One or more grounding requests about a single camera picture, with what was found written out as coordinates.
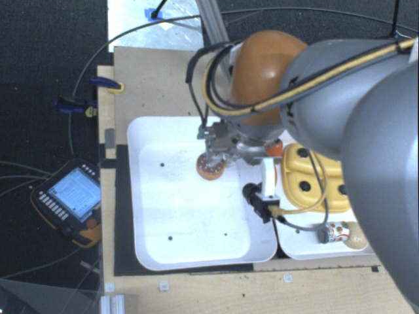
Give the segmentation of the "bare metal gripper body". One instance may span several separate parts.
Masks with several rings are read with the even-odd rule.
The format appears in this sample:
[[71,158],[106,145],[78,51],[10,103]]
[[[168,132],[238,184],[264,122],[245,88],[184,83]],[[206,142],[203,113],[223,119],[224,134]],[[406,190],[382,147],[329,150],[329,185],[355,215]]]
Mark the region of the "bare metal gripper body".
[[264,136],[265,132],[262,126],[216,122],[205,130],[206,151],[225,153],[226,164],[243,160],[251,166],[259,165],[267,157],[265,146],[272,142],[272,136]]

